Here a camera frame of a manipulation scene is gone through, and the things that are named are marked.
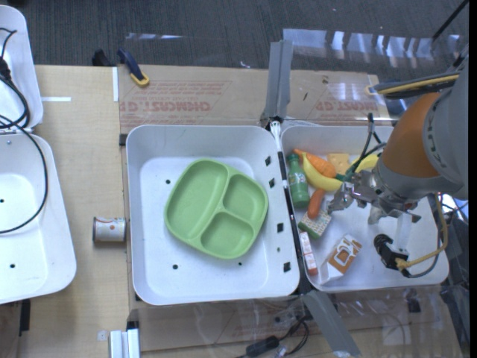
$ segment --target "wooden table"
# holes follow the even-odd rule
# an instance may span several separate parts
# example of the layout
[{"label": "wooden table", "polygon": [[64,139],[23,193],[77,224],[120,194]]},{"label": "wooden table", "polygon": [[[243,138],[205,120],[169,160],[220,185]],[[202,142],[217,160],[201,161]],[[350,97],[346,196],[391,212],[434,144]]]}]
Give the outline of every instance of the wooden table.
[{"label": "wooden table", "polygon": [[[71,101],[44,101],[43,122],[34,132],[50,144],[54,153],[78,270],[63,291],[31,299],[30,330],[19,338],[18,358],[107,358],[108,332],[126,328],[133,298],[126,243],[99,245],[92,241],[94,216],[125,214],[119,105],[113,98],[113,70],[40,65],[36,71],[42,97],[71,97]],[[434,298],[427,294],[423,297]],[[409,317],[410,323],[399,327],[384,325],[353,331],[363,356],[375,357],[378,351],[386,356],[419,351],[460,357],[452,320],[442,300],[437,297],[433,304],[421,306],[423,312],[431,312],[432,321],[420,323],[422,315],[417,314]],[[290,346],[298,340],[297,337],[289,341]],[[150,351],[143,356],[227,358],[243,354],[244,346]],[[5,357],[15,357],[13,349],[3,353],[10,354]],[[296,357],[335,355],[318,334]]]}]

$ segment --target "white container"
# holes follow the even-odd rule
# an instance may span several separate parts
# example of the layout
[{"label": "white container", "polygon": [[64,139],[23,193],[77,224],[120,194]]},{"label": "white container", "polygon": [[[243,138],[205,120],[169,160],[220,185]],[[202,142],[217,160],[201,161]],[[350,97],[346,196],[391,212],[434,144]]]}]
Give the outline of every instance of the white container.
[{"label": "white container", "polygon": [[[8,40],[4,59],[13,82],[25,96],[31,112],[28,132],[42,120],[37,83],[25,17],[0,5],[0,27],[17,32]],[[7,32],[0,31],[0,46]],[[16,94],[0,83],[0,114],[16,119],[22,112]],[[48,196],[39,215],[24,227],[0,234],[0,304],[60,291],[76,272],[76,259],[60,182],[49,144],[33,135],[48,172]],[[0,231],[30,218],[45,191],[44,168],[34,143],[21,131],[0,130]]]},{"label": "white container", "polygon": [[[378,127],[385,141],[391,127]],[[285,156],[293,148],[325,157],[328,153],[360,155],[367,137],[367,126],[293,126],[282,133]],[[137,295],[153,305],[184,304],[289,295],[300,280],[292,226],[278,162],[277,145],[271,133],[254,126],[144,125],[130,132],[127,143],[130,196],[130,231],[133,285]],[[254,246],[243,257],[224,261],[197,251],[175,239],[165,227],[163,210],[174,182],[183,170],[201,157],[229,163],[256,179],[266,190],[269,208],[265,224]],[[265,162],[270,157],[271,163]],[[270,188],[269,182],[275,185]],[[320,267],[346,233],[362,244],[362,249],[346,274],[320,285],[320,275],[309,276],[310,284],[325,292],[346,292],[441,283],[449,272],[445,253],[434,270],[420,278],[408,279],[385,268],[373,240],[379,233],[393,238],[395,218],[383,218],[368,225],[370,206],[336,211],[321,238],[311,240]],[[426,200],[415,212],[422,216],[413,224],[408,251],[421,257],[436,249],[437,227]],[[298,222],[305,210],[296,210]],[[277,232],[278,224],[283,231]],[[420,272],[432,263],[413,266]]]}]

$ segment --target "orange carrot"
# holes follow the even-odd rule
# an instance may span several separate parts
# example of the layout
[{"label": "orange carrot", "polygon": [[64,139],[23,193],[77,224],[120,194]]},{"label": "orange carrot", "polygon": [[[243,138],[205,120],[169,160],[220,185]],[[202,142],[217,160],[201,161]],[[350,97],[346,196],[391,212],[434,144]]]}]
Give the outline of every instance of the orange carrot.
[{"label": "orange carrot", "polygon": [[306,157],[312,164],[312,166],[320,172],[320,174],[328,177],[328,178],[334,178],[336,176],[336,168],[333,166],[331,162],[329,162],[326,159],[323,159],[322,157],[319,157],[317,155],[310,154],[309,152],[305,152],[300,150],[299,148],[294,148],[293,152],[295,154],[298,154],[300,157],[300,160],[303,162],[303,157],[301,157],[302,153],[306,154]]},{"label": "orange carrot", "polygon": [[308,210],[306,214],[310,219],[314,219],[318,216],[320,212],[321,202],[326,194],[324,189],[316,189],[310,197],[310,202],[308,203]]}]

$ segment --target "bottle label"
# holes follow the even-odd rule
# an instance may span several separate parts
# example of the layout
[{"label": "bottle label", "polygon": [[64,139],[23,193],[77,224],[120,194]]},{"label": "bottle label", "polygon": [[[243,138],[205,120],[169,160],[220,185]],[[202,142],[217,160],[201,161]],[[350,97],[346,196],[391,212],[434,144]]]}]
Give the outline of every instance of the bottle label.
[{"label": "bottle label", "polygon": [[302,172],[295,172],[288,177],[290,185],[306,183],[306,176]]}]

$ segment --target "yellow cable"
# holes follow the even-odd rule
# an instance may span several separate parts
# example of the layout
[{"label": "yellow cable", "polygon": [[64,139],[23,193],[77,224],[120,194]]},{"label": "yellow cable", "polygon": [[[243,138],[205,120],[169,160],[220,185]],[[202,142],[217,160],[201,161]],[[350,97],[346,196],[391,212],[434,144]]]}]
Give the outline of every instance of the yellow cable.
[{"label": "yellow cable", "polygon": [[416,89],[418,87],[424,87],[432,84],[439,84],[441,82],[455,81],[457,80],[459,74],[447,75],[446,77],[431,78],[430,80],[412,82],[410,84],[399,85],[398,87],[389,87],[383,90],[377,90],[378,94],[390,94],[392,92],[402,92],[403,90]]},{"label": "yellow cable", "polygon": [[396,265],[397,265],[397,268],[402,271],[403,269],[406,269],[406,268],[409,268],[410,266],[413,266],[413,265],[416,265],[418,263],[421,263],[422,261],[425,261],[427,259],[430,259],[431,257],[435,256],[436,254],[439,254],[440,252],[442,252],[444,249],[446,249],[447,247],[447,242],[448,242],[448,230],[447,230],[447,223],[446,223],[446,219],[444,218],[444,215],[442,213],[442,206],[440,205],[440,202],[439,202],[439,197],[437,196],[437,194],[434,194],[435,196],[435,201],[436,203],[438,203],[438,206],[437,206],[437,212],[439,214],[439,219],[440,219],[440,223],[442,224],[442,233],[443,233],[443,243],[442,245],[440,246],[439,249],[436,249],[435,251],[431,252],[430,254],[427,254],[426,256],[422,256],[418,259],[415,259],[415,260],[412,260],[412,261],[405,261],[403,259],[396,259]]}]

